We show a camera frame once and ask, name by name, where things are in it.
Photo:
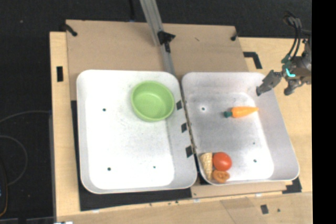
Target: toy tomato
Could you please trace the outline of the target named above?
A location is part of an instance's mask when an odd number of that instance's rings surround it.
[[[227,171],[232,166],[231,157],[225,152],[215,153],[212,162],[218,171]]]

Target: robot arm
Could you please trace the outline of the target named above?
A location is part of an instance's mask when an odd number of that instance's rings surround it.
[[[285,13],[284,22],[295,29],[294,43],[281,61],[283,63],[282,70],[280,72],[271,70],[264,78],[263,83],[257,87],[258,96],[274,88],[282,78],[288,82],[288,86],[284,90],[285,95],[292,94],[297,87],[304,84],[311,84],[311,31],[302,29],[300,19],[290,12]],[[301,56],[297,56],[302,35],[305,36],[302,41],[305,49]]]

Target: black floor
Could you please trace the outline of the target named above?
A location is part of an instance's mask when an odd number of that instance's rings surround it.
[[[27,169],[12,184],[2,219],[47,217],[52,211],[48,112],[51,111],[48,34],[66,19],[144,22],[139,0],[0,0],[0,137],[26,149]],[[164,23],[234,25],[242,37],[294,37],[283,13],[311,30],[312,0],[157,0]],[[16,113],[31,111],[14,116]],[[25,166],[24,151],[0,138],[8,180]]]

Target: black clamp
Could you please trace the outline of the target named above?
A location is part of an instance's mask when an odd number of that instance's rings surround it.
[[[172,41],[176,36],[166,33],[164,31],[159,31],[157,34],[157,37],[159,38],[159,42],[161,45],[164,44],[164,48],[166,50],[166,52],[170,53],[170,46],[169,46],[169,42]]]

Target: wooden table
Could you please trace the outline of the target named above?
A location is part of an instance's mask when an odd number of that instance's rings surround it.
[[[299,161],[301,193],[282,194],[291,182],[247,184],[225,190],[196,183],[191,199],[80,211],[70,107],[70,101],[76,98],[76,76],[83,70],[102,67],[162,71],[163,67],[160,50],[152,46],[144,23],[67,20],[67,24],[78,32],[76,37],[65,32],[50,33],[58,221],[110,223],[111,218],[114,223],[244,223],[244,218],[249,223],[312,221],[311,86],[285,96],[285,81],[275,88],[275,93]],[[270,69],[281,69],[280,61],[293,42],[272,38],[232,41],[235,28],[230,26],[165,24],[164,27],[176,35],[171,48],[179,79],[190,71],[257,71],[266,75]],[[256,69],[251,58],[244,58],[243,51],[256,52],[263,68]],[[297,205],[295,210],[291,207],[293,202]],[[268,214],[262,213],[261,205],[267,205]]]

